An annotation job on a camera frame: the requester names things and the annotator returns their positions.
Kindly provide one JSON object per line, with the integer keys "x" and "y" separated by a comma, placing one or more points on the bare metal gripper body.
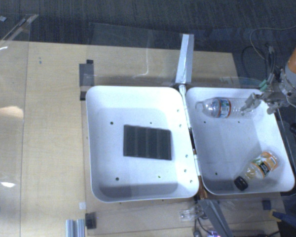
{"x": 283, "y": 96}

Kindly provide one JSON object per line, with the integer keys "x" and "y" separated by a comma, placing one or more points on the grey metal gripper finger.
{"x": 250, "y": 102}
{"x": 271, "y": 108}

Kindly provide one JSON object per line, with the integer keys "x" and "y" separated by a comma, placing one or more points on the clear plastic water bottle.
{"x": 218, "y": 107}

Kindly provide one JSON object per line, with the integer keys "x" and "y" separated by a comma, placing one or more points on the white plastic tray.
{"x": 138, "y": 102}
{"x": 227, "y": 144}

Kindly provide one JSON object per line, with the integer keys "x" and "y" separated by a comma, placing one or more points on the orange juice bottle black cap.
{"x": 260, "y": 168}

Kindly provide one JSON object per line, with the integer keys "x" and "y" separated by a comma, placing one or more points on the black ribbed rectangular pad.
{"x": 148, "y": 142}

